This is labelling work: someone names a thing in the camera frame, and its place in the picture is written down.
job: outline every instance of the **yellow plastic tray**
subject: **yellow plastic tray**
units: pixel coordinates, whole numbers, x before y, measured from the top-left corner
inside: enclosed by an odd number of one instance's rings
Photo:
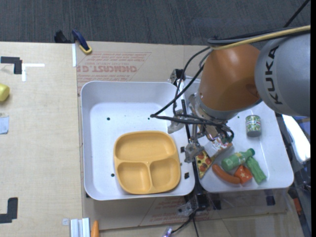
[[[180,182],[177,147],[170,135],[139,131],[120,136],[114,144],[116,177],[131,194],[172,190]]]

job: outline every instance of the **green plastic bottle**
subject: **green plastic bottle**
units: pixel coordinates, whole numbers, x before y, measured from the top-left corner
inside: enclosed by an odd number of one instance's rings
[[[246,152],[237,152],[222,160],[222,168],[225,171],[230,171],[246,162],[246,160],[253,156],[255,151],[249,148]]]
[[[260,168],[259,163],[253,157],[248,157],[248,159],[246,160],[246,165],[250,169],[250,172],[257,184],[260,184],[263,180],[267,178]]]

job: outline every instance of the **toy can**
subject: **toy can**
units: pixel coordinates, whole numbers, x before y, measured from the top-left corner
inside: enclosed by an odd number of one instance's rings
[[[261,119],[258,115],[249,115],[246,117],[246,133],[249,137],[261,135]]]

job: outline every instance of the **yellow cable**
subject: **yellow cable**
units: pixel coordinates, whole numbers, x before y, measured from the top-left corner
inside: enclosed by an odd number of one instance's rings
[[[228,44],[228,45],[220,45],[220,46],[211,46],[211,48],[213,50],[222,50],[222,49],[227,49],[227,48],[231,48],[231,47],[235,47],[235,46],[239,46],[239,45],[243,45],[243,44],[250,44],[250,43],[254,43],[254,42],[258,42],[258,41],[262,41],[262,40],[269,40],[275,37],[280,37],[283,35],[287,35],[287,34],[293,34],[293,33],[298,33],[298,32],[303,32],[303,31],[308,31],[311,29],[311,25],[309,26],[302,26],[302,27],[297,27],[297,28],[293,28],[293,29],[288,29],[288,30],[283,30],[283,31],[279,31],[276,33],[270,33],[270,34],[266,34],[263,36],[259,36],[259,37],[254,37],[251,39],[245,39],[239,42],[235,42],[232,44]]]

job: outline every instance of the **dark gray floor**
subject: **dark gray floor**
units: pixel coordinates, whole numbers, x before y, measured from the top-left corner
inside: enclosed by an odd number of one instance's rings
[[[0,0],[0,41],[86,40],[206,44],[281,28],[305,0]],[[311,23],[311,3],[290,26]]]

